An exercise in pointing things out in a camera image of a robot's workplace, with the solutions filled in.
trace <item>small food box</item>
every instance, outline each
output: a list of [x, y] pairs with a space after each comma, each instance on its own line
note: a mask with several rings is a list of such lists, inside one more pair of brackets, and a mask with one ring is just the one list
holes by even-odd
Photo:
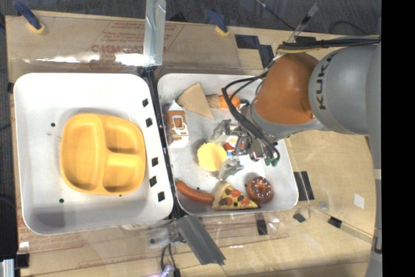
[[186, 116], [183, 108], [175, 100], [165, 113], [167, 142], [170, 148], [183, 148], [189, 142]]

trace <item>toy bread slice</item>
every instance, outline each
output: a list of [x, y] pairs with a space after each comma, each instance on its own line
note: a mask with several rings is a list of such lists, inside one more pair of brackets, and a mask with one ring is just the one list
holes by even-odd
[[196, 114], [213, 119], [208, 100], [199, 82], [188, 87], [177, 99], [177, 103]]
[[212, 209], [213, 210], [242, 210], [255, 209], [258, 205], [243, 195], [238, 189], [227, 182], [219, 184], [215, 191]]

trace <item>white tray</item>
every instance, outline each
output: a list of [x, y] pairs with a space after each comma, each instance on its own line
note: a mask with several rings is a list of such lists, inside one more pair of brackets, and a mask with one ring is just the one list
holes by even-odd
[[[33, 232], [61, 234], [159, 221], [170, 214], [169, 177], [143, 79], [133, 74], [31, 73], [17, 79], [14, 102], [22, 213]], [[62, 179], [62, 131], [70, 117], [82, 112], [122, 117], [142, 130], [147, 170], [143, 184], [133, 193], [85, 194]]]
[[[158, 82], [158, 93], [162, 110], [194, 83], [199, 82], [201, 84], [205, 95], [213, 95], [216, 93], [222, 95], [221, 88], [234, 80], [246, 77], [247, 76], [240, 75], [167, 74], [161, 77]], [[238, 93], [238, 97], [252, 101], [255, 97], [257, 85], [260, 83], [259, 81], [260, 80], [243, 89]], [[228, 90], [228, 93], [234, 92], [243, 83], [232, 86]], [[229, 110], [211, 109], [211, 111], [215, 116], [213, 120], [193, 112], [185, 111], [190, 142], [184, 148], [169, 149], [169, 156], [174, 180], [183, 180], [189, 187], [194, 189], [199, 188], [199, 190], [203, 192], [213, 194], [219, 181], [214, 177], [212, 172], [203, 170], [198, 165], [196, 152], [199, 146], [210, 138], [213, 134], [213, 130], [222, 120], [234, 120], [234, 118]], [[273, 185], [274, 196], [259, 209], [215, 211], [211, 209], [209, 204], [195, 202], [178, 193], [180, 206], [188, 214], [199, 216], [291, 209], [298, 201], [298, 188], [283, 139], [278, 141], [277, 148], [281, 157], [276, 167], [265, 165], [263, 160], [253, 162], [248, 156], [242, 156], [240, 161], [244, 165], [244, 169], [226, 179], [231, 185], [246, 194], [245, 184], [247, 181], [257, 175], [264, 176]]]

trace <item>toy pizza slice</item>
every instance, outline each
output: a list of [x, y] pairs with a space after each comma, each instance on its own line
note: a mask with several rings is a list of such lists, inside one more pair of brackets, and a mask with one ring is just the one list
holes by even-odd
[[227, 182], [219, 184], [212, 203], [213, 210], [254, 209], [258, 205]]

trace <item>toy food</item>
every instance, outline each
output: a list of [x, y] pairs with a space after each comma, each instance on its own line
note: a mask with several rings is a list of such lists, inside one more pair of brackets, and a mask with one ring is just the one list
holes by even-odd
[[262, 176], [256, 176], [249, 180], [246, 185], [246, 191], [252, 200], [260, 203], [268, 202], [273, 194], [272, 186]]
[[221, 182], [215, 191], [215, 199], [212, 203], [213, 210], [242, 210], [255, 209], [258, 205], [243, 195], [238, 189]]
[[192, 111], [196, 114], [213, 119], [208, 100], [202, 90], [199, 82], [188, 87], [177, 99], [177, 103], [183, 106], [185, 110]]
[[165, 115], [166, 137], [170, 148], [183, 148], [190, 140], [184, 110], [175, 100], [169, 105]]
[[217, 143], [204, 143], [197, 150], [199, 166], [207, 171], [218, 171], [228, 159], [224, 147]]
[[190, 188], [181, 180], [176, 181], [176, 188], [181, 194], [191, 200], [209, 204], [213, 202], [214, 197], [211, 193], [201, 193], [193, 188]]
[[[225, 102], [225, 98], [222, 95], [219, 96], [219, 100], [220, 100], [220, 107], [221, 108], [229, 108], [229, 106]], [[233, 96], [233, 99], [231, 100], [231, 102], [232, 102], [233, 106], [236, 107], [236, 108], [239, 108], [240, 105], [241, 105], [241, 100], [236, 96]]]
[[208, 95], [206, 96], [207, 103], [209, 104], [210, 108], [220, 108], [220, 97], [219, 95]]

